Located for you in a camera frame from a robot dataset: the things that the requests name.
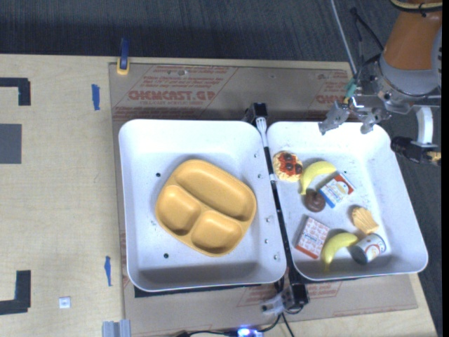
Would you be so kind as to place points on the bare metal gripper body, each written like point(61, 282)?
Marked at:
point(380, 98)

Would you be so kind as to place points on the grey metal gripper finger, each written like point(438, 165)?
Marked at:
point(332, 118)
point(370, 120)

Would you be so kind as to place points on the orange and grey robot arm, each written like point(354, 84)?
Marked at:
point(410, 44)

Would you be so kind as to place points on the white plastic tray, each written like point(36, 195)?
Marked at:
point(207, 139)
point(382, 174)

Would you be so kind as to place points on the yellow banana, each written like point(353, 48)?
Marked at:
point(336, 246)
point(310, 174)

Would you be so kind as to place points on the toy spaghetti with meatballs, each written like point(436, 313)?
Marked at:
point(287, 165)

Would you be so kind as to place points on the white blue red carton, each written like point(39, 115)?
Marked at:
point(336, 190)

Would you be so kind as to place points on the brown chocolate swirl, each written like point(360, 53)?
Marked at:
point(314, 202)

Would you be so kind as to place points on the thin black and white rod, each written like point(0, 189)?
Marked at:
point(277, 195)

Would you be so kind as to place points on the yellow shell biscuit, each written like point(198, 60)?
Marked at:
point(365, 219)

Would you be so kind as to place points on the orange and white carton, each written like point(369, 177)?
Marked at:
point(312, 237)

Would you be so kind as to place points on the brown cardboard board red print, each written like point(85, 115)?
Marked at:
point(210, 86)

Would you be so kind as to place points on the small white can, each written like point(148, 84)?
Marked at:
point(368, 248)

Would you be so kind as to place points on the yellow divided plate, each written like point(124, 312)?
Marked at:
point(207, 205)

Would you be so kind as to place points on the black cylinder on white bracket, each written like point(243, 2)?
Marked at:
point(421, 142)

